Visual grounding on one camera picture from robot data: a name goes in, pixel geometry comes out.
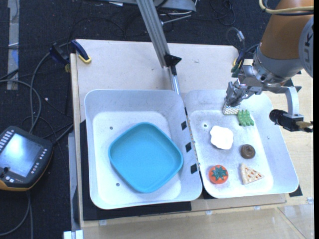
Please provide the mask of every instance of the red tomato slice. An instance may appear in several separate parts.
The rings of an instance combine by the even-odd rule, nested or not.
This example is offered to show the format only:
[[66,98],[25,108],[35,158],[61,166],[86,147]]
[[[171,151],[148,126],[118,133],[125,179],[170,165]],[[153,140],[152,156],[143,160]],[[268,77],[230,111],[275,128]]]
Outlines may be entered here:
[[208,177],[214,184],[222,184],[228,179],[228,171],[222,165],[215,165],[209,169]]

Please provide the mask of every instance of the black bracket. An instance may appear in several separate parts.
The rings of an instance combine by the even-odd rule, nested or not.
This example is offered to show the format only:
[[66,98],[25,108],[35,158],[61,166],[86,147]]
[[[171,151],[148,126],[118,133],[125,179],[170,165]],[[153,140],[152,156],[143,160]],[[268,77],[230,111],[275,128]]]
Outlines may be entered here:
[[179,63],[181,58],[170,55],[170,54],[166,54],[166,55],[164,55],[164,60],[165,60],[166,66],[170,67],[171,73],[173,75],[177,75],[177,71],[176,71],[175,66]]

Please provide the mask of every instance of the blue clamp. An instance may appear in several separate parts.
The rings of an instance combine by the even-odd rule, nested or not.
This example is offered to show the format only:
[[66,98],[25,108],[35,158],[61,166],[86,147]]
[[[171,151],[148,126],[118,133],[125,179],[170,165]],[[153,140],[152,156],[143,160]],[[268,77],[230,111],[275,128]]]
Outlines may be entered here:
[[76,51],[79,53],[79,58],[85,63],[91,63],[91,57],[86,53],[81,44],[79,44],[76,40],[71,41],[71,45]]

